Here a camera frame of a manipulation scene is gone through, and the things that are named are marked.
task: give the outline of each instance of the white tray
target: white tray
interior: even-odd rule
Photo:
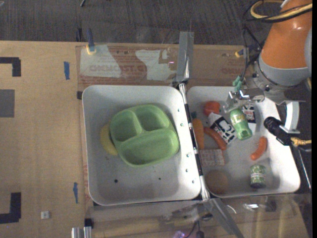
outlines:
[[[87,144],[88,187],[99,205],[190,200],[201,184],[182,96],[168,86],[95,85],[82,96]],[[180,150],[159,164],[134,168],[108,154],[100,129],[117,112],[140,104],[160,106],[174,123]]]
[[[193,87],[188,90],[187,101],[190,112],[196,112],[205,126],[208,119],[203,114],[204,104],[207,101],[219,101],[221,105],[227,99],[228,92],[232,87]],[[274,102],[265,99],[262,103],[255,106],[256,110],[256,133],[246,140],[235,139],[229,144],[224,157],[226,165],[223,167],[203,168],[206,175],[212,169],[224,171],[228,175],[229,187],[226,194],[217,195],[222,198],[238,196],[254,196],[278,193],[290,193],[296,191],[300,186],[300,177],[294,158],[289,146],[283,146],[275,136],[269,133],[264,127],[263,121],[267,117],[279,119],[278,111]],[[220,113],[230,122],[228,114]],[[266,136],[268,145],[266,152],[257,161],[250,159],[250,154],[257,148],[260,136]],[[216,143],[205,135],[205,148],[217,148]],[[252,189],[250,187],[250,166],[259,163],[266,166],[266,188]]]

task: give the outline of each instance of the green plate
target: green plate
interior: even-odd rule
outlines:
[[[139,105],[118,112],[110,134],[122,160],[134,167],[149,166],[171,158],[179,139],[166,113],[156,105]]]

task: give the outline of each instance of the yellow banana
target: yellow banana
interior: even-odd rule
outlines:
[[[109,123],[101,128],[100,141],[107,153],[111,155],[118,155],[118,151],[110,139]]]

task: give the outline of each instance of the green bottle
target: green bottle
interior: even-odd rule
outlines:
[[[240,109],[235,109],[230,112],[230,120],[237,132],[237,137],[240,140],[244,140],[252,136],[252,131],[248,126],[248,121]]]

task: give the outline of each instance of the brown ball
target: brown ball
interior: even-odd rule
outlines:
[[[208,190],[213,194],[226,194],[229,180],[227,175],[219,170],[211,170],[205,176]]]

